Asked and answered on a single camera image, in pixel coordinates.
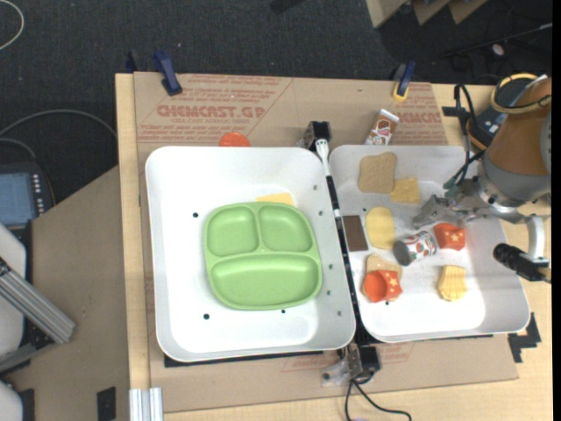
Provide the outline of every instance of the can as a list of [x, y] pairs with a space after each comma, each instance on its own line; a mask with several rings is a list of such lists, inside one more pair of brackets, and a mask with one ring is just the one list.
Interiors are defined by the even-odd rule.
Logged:
[[437, 243], [428, 231], [420, 231], [394, 242], [393, 252], [400, 265], [406, 267], [437, 253]]

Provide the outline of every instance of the blue clip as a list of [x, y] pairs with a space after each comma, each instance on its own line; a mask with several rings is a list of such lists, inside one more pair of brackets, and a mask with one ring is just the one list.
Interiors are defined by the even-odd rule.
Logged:
[[177, 81], [175, 76], [174, 65], [172, 64], [172, 59], [165, 50], [156, 50], [153, 56], [154, 66], [158, 72], [164, 74], [164, 79], [161, 81], [167, 94], [174, 96], [180, 94], [183, 88]]
[[407, 66], [405, 66], [405, 70], [401, 75], [400, 80], [395, 84], [393, 97], [394, 100], [397, 102], [403, 102], [407, 98], [407, 94], [409, 91], [409, 83], [411, 82], [411, 78], [413, 78], [413, 71], [415, 70], [415, 62], [409, 61]]

